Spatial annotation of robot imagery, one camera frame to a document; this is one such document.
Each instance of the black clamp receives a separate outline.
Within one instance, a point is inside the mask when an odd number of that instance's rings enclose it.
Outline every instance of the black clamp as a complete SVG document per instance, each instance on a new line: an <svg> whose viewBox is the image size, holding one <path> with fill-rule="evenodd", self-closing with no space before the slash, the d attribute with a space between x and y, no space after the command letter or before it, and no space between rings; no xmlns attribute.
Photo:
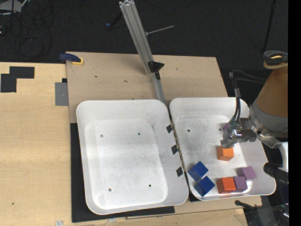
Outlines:
<svg viewBox="0 0 301 226"><path fill-rule="evenodd" d="M150 61L148 62L150 72L155 73L157 80L160 80L159 70L164 66L163 63Z"/></svg>

